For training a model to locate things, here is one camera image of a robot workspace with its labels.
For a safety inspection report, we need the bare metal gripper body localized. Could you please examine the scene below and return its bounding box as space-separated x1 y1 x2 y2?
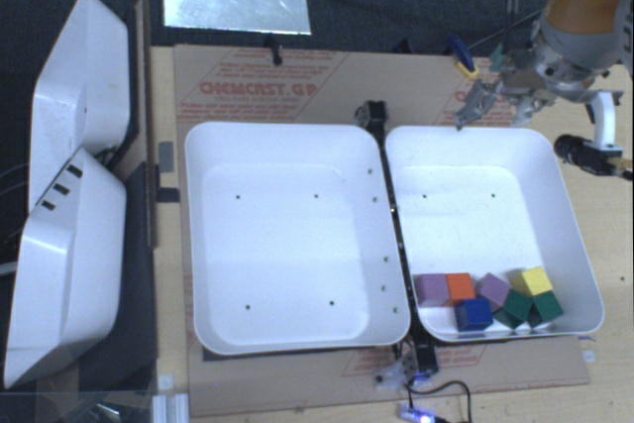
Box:
496 44 610 105

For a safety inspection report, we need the white plastic tray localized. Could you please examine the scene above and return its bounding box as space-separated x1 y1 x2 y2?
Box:
383 124 607 344
183 120 413 358

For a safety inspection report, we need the yellow cube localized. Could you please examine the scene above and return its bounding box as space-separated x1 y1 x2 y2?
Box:
509 265 554 299

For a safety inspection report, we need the orange cube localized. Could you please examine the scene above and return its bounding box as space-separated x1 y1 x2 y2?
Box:
445 271 477 306

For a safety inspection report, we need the purple cube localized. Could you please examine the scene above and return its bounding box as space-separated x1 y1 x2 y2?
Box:
414 272 452 309
475 271 512 312

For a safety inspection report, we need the green cube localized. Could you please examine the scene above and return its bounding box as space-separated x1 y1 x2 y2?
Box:
491 288 536 330
525 290 566 329

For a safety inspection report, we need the blue cube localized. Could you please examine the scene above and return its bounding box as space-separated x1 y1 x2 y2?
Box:
453 297 495 334

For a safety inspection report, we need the brown cardboard board, red print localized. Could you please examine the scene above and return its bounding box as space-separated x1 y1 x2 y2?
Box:
172 44 593 418

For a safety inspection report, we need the black cylinder on white bracket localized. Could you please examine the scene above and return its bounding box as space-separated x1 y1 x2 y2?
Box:
553 90 626 177

